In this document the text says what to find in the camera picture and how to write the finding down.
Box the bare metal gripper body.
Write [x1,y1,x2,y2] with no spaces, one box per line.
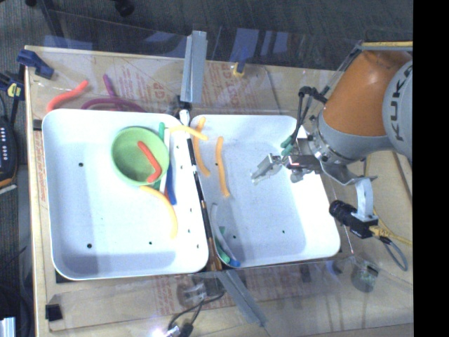
[280,131,352,185]

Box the white plastic tray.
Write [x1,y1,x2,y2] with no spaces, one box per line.
[189,114,342,270]
[41,107,210,282]

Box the orange foam stick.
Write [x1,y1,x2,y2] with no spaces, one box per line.
[193,116,212,178]
[215,136,232,199]

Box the white foam stick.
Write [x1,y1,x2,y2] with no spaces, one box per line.
[210,203,235,260]

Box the yellow curved foam stick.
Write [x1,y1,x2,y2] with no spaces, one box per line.
[169,124,209,142]
[140,185,179,240]

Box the red bent foam stick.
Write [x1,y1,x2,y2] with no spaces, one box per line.
[137,140,163,184]

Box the green bowl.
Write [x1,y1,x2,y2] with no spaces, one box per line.
[110,126,170,187]

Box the purple foam stick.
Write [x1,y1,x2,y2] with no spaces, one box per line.
[81,97,147,113]
[102,74,117,98]

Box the brown cardboard board, red print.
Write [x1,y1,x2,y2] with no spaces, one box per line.
[23,45,414,333]

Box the red-orange wavy foam stick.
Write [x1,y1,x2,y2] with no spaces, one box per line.
[46,79,90,113]

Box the black cylinder on white bracket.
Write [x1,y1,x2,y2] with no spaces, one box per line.
[328,176,380,240]

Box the black block with thin wires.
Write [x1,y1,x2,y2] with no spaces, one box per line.
[201,276,226,297]

